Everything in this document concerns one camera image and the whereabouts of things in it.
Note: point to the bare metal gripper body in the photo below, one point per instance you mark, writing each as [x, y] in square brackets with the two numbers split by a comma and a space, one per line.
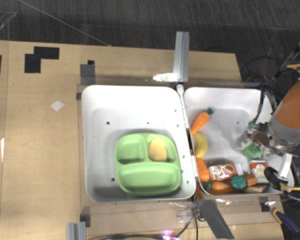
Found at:
[270, 140]

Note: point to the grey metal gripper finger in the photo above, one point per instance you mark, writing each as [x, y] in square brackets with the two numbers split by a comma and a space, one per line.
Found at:
[245, 141]
[256, 146]

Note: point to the green round toy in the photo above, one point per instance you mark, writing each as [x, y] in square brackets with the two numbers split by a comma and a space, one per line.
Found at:
[251, 152]

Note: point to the white and orange carton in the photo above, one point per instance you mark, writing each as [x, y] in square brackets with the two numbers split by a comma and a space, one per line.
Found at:
[258, 169]

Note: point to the brown biscuit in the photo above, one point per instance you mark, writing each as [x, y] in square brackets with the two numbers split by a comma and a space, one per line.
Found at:
[251, 180]

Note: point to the orange juice carton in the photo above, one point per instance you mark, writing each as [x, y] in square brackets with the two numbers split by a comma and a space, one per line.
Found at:
[222, 171]

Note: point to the green broccoli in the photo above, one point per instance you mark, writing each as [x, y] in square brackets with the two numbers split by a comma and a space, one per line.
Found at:
[238, 182]

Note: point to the white plastic tray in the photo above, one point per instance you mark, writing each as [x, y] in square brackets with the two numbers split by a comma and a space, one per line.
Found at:
[227, 104]
[130, 109]

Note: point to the yellow banana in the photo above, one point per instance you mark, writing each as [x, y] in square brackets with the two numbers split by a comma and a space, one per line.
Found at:
[202, 145]

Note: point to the tan bread slice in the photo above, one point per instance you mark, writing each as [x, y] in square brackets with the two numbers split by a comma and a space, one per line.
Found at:
[255, 189]

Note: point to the orange carrot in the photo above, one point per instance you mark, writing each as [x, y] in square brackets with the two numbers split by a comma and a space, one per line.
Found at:
[221, 188]
[203, 170]
[200, 122]

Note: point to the green divided plate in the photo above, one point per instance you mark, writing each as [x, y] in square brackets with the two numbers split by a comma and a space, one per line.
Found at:
[147, 179]

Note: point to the black cylinder on white bracket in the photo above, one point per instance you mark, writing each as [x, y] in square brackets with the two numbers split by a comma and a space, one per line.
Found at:
[272, 175]

